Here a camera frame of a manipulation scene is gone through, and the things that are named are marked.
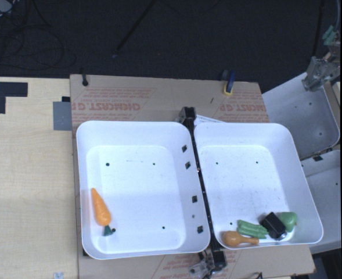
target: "hole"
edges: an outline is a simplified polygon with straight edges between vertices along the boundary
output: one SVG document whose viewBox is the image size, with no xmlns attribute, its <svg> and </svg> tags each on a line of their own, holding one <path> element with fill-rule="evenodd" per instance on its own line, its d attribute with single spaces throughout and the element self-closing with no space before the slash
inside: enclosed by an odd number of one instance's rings
<svg viewBox="0 0 342 279">
<path fill-rule="evenodd" d="M 313 157 L 314 161 L 321 161 L 323 158 L 321 156 L 315 156 Z"/>
</svg>

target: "light wood surface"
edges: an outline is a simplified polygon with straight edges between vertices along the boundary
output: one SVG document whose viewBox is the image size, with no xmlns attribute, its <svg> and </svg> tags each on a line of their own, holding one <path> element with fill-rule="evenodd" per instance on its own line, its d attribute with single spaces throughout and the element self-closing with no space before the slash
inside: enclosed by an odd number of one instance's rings
<svg viewBox="0 0 342 279">
<path fill-rule="evenodd" d="M 28 82 L 0 114 L 0 278 L 78 278 L 71 131 L 53 130 L 68 79 Z"/>
</svg>

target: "orange carrot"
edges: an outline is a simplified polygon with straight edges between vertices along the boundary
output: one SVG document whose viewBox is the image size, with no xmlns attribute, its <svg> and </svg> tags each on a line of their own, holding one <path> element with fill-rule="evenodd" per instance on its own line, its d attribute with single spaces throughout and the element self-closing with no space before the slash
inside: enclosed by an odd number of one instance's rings
<svg viewBox="0 0 342 279">
<path fill-rule="evenodd" d="M 93 209 L 95 211 L 96 221 L 101 226 L 105 226 L 103 235 L 111 235 L 113 232 L 111 228 L 109 227 L 109 224 L 111 222 L 110 212 L 107 209 L 103 199 L 98 194 L 96 189 L 92 188 L 91 194 L 92 194 Z"/>
</svg>

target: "cardboard sheet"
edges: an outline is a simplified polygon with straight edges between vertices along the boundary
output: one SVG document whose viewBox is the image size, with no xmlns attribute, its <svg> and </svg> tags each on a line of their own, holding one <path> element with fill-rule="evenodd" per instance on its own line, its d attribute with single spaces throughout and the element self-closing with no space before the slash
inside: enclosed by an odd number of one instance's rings
<svg viewBox="0 0 342 279">
<path fill-rule="evenodd" d="M 264 122 L 269 119 L 257 83 L 234 82 L 233 94 L 223 94 L 224 82 L 141 77 L 70 77 L 73 124 L 75 200 L 80 279 L 193 278 L 189 267 L 198 262 L 195 253 L 128 259 L 95 260 L 84 256 L 80 231 L 80 195 L 75 133 L 88 120 L 175 121 L 182 107 L 194 107 L 198 115 L 225 122 Z M 314 272 L 309 247 L 290 245 L 265 249 L 225 251 L 228 266 L 213 278 L 264 278 Z"/>
</svg>

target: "black pole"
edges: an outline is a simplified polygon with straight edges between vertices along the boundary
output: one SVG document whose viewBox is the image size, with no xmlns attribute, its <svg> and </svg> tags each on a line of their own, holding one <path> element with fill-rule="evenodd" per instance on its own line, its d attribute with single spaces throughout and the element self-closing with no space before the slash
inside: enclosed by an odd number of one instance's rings
<svg viewBox="0 0 342 279">
<path fill-rule="evenodd" d="M 136 30 L 136 28 L 140 25 L 140 23 L 142 22 L 142 20 L 146 17 L 147 13 L 151 10 L 151 8 L 154 6 L 155 2 L 157 2 L 157 0 L 152 0 L 150 2 L 150 4 L 147 6 L 147 8 L 145 9 L 145 11 L 142 13 L 142 15 L 137 19 L 137 21 L 134 23 L 134 25 L 131 27 L 131 29 L 129 30 L 129 32 L 127 33 L 127 35 L 122 39 L 122 41 L 117 45 L 116 49 L 114 50 L 113 53 L 113 58 L 115 58 L 118 53 L 119 50 L 123 47 L 123 45 L 126 43 L 126 41 L 130 38 L 130 36 L 132 35 L 132 33 Z"/>
<path fill-rule="evenodd" d="M 321 6 L 319 7 L 318 25 L 316 27 L 315 41 L 314 41 L 314 46 L 312 49 L 312 56 L 315 56 L 315 57 L 316 57 L 316 51 L 318 49 L 318 44 L 319 44 L 319 33 L 321 32 L 324 5 L 325 5 L 325 0 L 321 0 Z"/>
</svg>

